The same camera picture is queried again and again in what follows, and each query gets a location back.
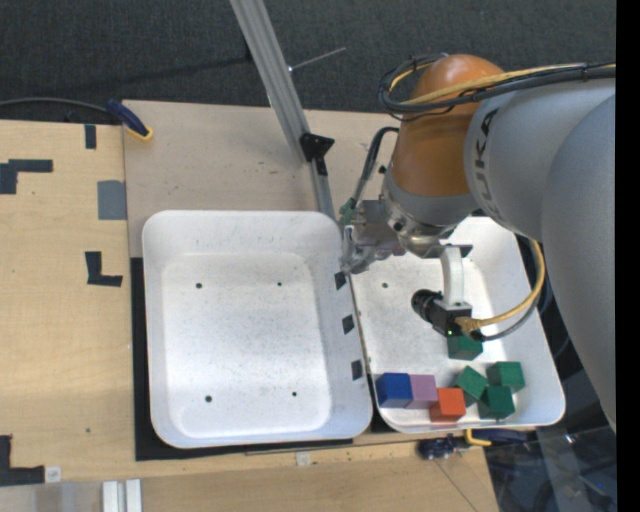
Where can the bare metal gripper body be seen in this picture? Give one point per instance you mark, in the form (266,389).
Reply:
(382,232)

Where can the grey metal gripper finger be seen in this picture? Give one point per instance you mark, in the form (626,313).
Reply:
(367,259)
(349,260)

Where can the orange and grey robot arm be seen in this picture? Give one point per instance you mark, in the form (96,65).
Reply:
(540,165)

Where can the white plastic tray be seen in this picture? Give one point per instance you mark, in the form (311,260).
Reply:
(400,340)
(250,330)

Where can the green cube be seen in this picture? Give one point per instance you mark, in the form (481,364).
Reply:
(471,382)
(506,375)
(465,347)
(497,401)

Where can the blue cube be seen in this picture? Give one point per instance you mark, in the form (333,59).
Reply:
(394,389)

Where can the pink cube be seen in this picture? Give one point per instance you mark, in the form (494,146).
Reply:
(424,389)

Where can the orange cube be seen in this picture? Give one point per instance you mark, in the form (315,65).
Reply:
(450,404)

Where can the pale wood board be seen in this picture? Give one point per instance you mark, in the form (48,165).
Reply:
(215,160)

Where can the black cylinder on white bracket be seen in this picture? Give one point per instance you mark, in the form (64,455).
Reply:
(442,310)

